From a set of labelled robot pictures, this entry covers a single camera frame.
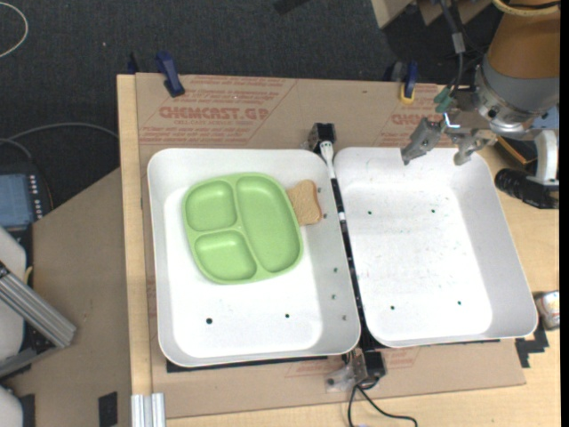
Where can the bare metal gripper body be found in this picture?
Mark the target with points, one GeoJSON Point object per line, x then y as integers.
{"type": "Point", "coordinates": [504, 120]}

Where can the brown cardboard board red print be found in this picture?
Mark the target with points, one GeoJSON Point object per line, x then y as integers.
{"type": "Point", "coordinates": [266, 105]}

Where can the thin black and white rod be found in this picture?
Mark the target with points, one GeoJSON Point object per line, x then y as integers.
{"type": "Point", "coordinates": [342, 211]}

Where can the white plastic tray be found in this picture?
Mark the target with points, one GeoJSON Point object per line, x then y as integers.
{"type": "Point", "coordinates": [249, 318]}
{"type": "Point", "coordinates": [422, 256]}

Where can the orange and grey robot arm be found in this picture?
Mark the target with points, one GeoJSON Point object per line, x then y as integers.
{"type": "Point", "coordinates": [524, 38]}

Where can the green divided plate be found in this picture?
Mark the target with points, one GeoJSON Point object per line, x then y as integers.
{"type": "Point", "coordinates": [242, 227]}

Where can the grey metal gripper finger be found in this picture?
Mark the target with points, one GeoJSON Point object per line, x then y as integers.
{"type": "Point", "coordinates": [467, 149]}
{"type": "Point", "coordinates": [422, 142]}

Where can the black cylinder on white bracket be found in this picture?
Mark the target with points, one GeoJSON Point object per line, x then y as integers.
{"type": "Point", "coordinates": [524, 187]}

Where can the brown toy bread slice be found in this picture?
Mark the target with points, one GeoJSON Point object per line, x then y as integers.
{"type": "Point", "coordinates": [307, 203]}

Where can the small white and red can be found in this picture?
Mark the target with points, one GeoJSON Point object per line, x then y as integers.
{"type": "Point", "coordinates": [549, 309]}

